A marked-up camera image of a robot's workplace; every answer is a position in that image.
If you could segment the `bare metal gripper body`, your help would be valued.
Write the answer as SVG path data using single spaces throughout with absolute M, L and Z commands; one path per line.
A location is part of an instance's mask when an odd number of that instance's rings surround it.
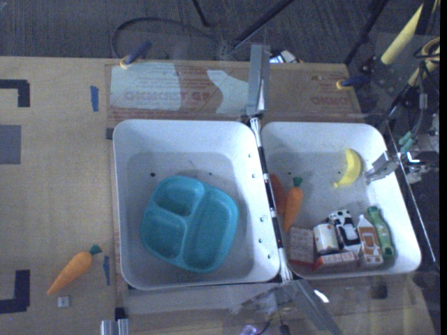
M 406 174 L 426 173 L 439 169 L 439 154 L 435 151 L 397 152 Z

